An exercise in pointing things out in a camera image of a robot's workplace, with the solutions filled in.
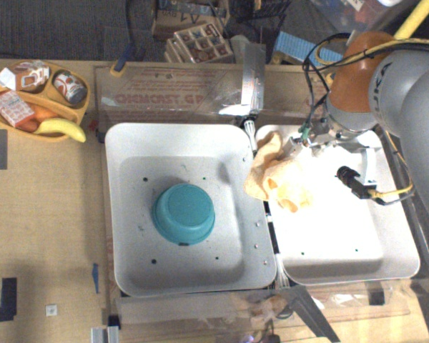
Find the orange carrot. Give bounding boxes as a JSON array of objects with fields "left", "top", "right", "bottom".
[{"left": 16, "top": 104, "right": 59, "bottom": 133}]

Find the brown cardboard box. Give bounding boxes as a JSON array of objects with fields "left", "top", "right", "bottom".
[{"left": 151, "top": 0, "right": 230, "bottom": 41}]

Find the orange divided plate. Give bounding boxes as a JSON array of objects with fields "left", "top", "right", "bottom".
[{"left": 0, "top": 59, "right": 92, "bottom": 143}]

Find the wooden box of letter blocks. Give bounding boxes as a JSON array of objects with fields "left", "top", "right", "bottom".
[{"left": 164, "top": 22, "right": 235, "bottom": 64}]

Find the red and white can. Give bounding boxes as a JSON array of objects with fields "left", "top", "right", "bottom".
[{"left": 52, "top": 70, "right": 89, "bottom": 104}]

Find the yellow cloth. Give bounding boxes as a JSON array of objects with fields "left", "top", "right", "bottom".
[{"left": 243, "top": 131, "right": 314, "bottom": 214}]

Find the teal bowl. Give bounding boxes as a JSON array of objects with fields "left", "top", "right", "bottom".
[{"left": 151, "top": 182, "right": 217, "bottom": 247}]

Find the white plastic tray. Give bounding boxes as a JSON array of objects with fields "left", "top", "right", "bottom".
[
  {"left": 255, "top": 124, "right": 421, "bottom": 287},
  {"left": 104, "top": 122, "right": 278, "bottom": 297}
]

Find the red and white packet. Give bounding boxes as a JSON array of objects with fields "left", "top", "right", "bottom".
[{"left": 0, "top": 90, "right": 36, "bottom": 129}]

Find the yellow banana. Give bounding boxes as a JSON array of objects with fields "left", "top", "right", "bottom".
[{"left": 33, "top": 117, "right": 87, "bottom": 144}]

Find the black cylinder on white bracket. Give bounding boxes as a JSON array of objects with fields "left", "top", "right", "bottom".
[{"left": 336, "top": 144, "right": 379, "bottom": 200}]

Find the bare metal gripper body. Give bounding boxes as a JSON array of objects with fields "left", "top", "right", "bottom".
[{"left": 301, "top": 126, "right": 361, "bottom": 157}]

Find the white and orange carton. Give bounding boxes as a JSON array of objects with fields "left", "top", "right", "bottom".
[{"left": 0, "top": 60, "right": 51, "bottom": 92}]

